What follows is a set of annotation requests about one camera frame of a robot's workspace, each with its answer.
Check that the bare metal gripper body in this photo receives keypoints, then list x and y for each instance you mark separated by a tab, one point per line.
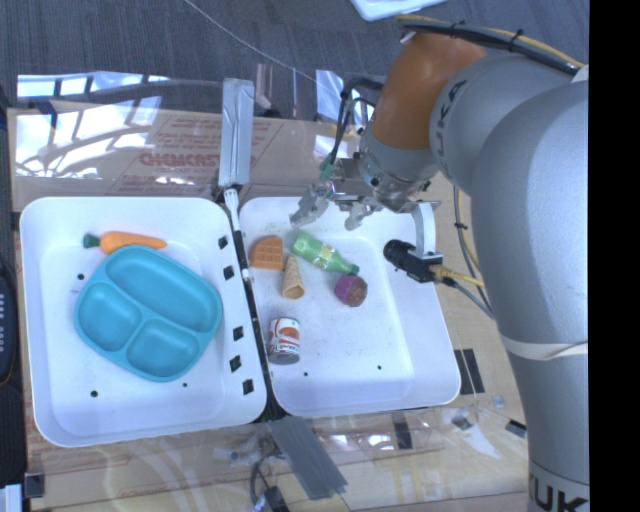
357	180

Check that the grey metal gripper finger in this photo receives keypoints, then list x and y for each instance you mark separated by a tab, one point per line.
358	212
311	206

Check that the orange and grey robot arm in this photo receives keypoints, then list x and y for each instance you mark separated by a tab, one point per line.
525	200

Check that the green bottle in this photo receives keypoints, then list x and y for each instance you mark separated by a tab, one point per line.
320	254

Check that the orange waffle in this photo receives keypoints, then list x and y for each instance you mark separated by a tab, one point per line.
266	254

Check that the tan ice cream cone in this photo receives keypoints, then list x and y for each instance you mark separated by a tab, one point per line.
292	282

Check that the purple and brown cupcake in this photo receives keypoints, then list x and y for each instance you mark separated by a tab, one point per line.
351	291

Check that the thin black and white rod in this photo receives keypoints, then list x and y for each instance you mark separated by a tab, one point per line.
243	260

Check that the white and orange can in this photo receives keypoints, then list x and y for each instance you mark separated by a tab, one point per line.
284	341

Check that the white plastic tray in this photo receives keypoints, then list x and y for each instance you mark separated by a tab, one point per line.
65	400
350	360

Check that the brown cardboard board, red print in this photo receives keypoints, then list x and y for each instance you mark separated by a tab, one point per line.
150	150

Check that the orange carrot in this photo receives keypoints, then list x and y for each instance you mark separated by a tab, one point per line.
127	241

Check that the blue divided plate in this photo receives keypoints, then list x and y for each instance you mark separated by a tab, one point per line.
150	310

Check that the black cylinder on white bracket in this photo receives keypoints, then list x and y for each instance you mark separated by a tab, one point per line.
417	262

